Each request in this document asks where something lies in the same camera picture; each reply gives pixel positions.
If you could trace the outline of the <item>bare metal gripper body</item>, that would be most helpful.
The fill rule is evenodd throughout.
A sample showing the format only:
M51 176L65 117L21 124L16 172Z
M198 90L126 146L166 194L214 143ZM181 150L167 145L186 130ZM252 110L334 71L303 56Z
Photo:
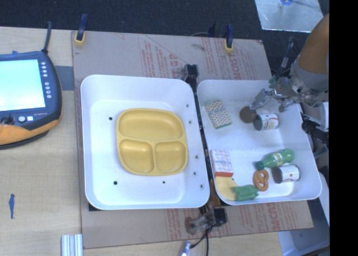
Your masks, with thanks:
M299 78L280 77L275 86L275 98L288 98L293 104L303 103L309 107L318 107L328 100L328 89L317 91L305 85Z

